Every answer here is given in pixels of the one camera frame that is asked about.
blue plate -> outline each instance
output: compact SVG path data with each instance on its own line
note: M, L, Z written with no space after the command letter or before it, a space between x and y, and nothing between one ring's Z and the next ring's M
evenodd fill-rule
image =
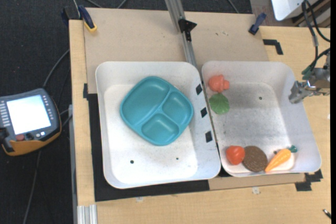
M157 146L175 141L190 123L193 113L189 99L158 77L141 80L120 105L120 115L125 123Z

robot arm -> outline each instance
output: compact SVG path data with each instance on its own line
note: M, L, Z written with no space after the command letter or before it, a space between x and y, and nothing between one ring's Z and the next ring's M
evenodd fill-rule
M314 68L304 82L295 81L289 101L299 103L307 96L330 94L330 51L323 68Z

red button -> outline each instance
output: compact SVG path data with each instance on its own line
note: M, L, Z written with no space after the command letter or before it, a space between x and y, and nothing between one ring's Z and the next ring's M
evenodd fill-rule
M18 134L16 136L16 141L23 141L25 139L25 136L23 134Z

black floor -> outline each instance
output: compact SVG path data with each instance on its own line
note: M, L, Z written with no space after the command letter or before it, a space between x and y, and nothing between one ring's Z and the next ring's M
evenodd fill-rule
M78 5L94 7L86 0ZM93 0L117 8L123 0ZM182 0L184 10L251 13L249 0ZM41 87L53 65L69 48L68 29L60 12L72 0L0 0L0 96ZM164 0L128 0L121 8L166 10ZM71 104L67 55L47 83L59 111ZM38 170L27 223L72 223L71 170L68 126L40 153L7 156L0 150L0 223L23 223Z

toy carrot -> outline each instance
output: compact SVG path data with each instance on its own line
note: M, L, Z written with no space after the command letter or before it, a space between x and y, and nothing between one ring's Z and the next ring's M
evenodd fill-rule
M275 167L279 166L280 164L283 164L284 162L288 161L290 158L291 153L297 152L297 148L295 146L291 146L290 149L283 148L280 150L268 163L267 167L265 168L265 171L268 172Z

